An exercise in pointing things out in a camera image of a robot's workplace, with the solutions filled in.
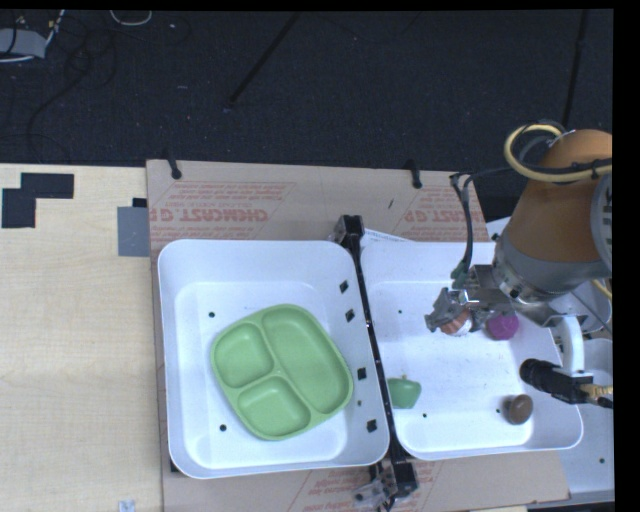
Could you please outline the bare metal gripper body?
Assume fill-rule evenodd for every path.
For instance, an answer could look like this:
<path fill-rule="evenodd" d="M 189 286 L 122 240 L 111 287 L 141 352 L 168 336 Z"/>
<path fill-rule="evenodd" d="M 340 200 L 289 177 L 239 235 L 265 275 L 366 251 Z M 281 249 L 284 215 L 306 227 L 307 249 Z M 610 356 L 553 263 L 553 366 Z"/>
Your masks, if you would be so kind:
<path fill-rule="evenodd" d="M 508 264 L 474 265 L 464 284 L 464 304 L 483 311 L 486 318 L 497 313 L 519 313 L 539 326 L 555 326 L 561 312 L 551 302 L 558 294 L 543 291 L 516 273 Z"/>

